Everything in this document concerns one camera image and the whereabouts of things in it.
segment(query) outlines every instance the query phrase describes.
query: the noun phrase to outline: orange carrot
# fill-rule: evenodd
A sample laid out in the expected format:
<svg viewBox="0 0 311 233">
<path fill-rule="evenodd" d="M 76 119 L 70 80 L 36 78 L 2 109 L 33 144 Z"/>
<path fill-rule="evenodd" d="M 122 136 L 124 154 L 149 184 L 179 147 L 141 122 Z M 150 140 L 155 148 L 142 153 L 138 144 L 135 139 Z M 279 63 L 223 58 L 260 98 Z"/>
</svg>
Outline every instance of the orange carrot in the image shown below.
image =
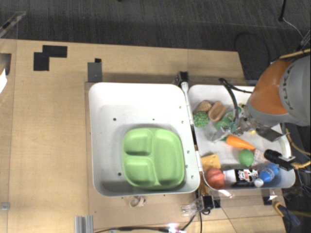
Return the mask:
<svg viewBox="0 0 311 233">
<path fill-rule="evenodd" d="M 242 139 L 233 136 L 233 135 L 229 135 L 227 136 L 227 139 L 225 141 L 228 145 L 236 147 L 236 148 L 241 148 L 241 149 L 248 149 L 248 150 L 254 150 L 255 147 L 245 141 L 243 141 Z"/>
</svg>

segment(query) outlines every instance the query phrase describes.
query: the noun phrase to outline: dark floor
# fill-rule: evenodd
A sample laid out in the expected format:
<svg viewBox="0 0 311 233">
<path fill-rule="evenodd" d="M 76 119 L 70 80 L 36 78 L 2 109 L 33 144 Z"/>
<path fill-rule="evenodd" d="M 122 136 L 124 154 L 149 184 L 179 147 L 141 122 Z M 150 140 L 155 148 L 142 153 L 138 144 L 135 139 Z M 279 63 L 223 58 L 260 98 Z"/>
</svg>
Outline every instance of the dark floor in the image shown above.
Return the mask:
<svg viewBox="0 0 311 233">
<path fill-rule="evenodd" d="M 20 39 L 236 50 L 245 77 L 256 80 L 270 61 L 292 52 L 301 40 L 293 27 L 278 21 L 281 5 L 282 0 L 0 0 L 0 23 L 26 11 Z M 287 0 L 284 17 L 303 35 L 310 14 L 311 0 Z M 293 131 L 310 150 L 310 128 Z M 310 175 L 302 176 L 310 185 Z M 289 208 L 310 211 L 309 197 L 290 192 Z M 291 232 L 311 230 L 310 220 L 300 219 L 303 227 Z"/>
</svg>

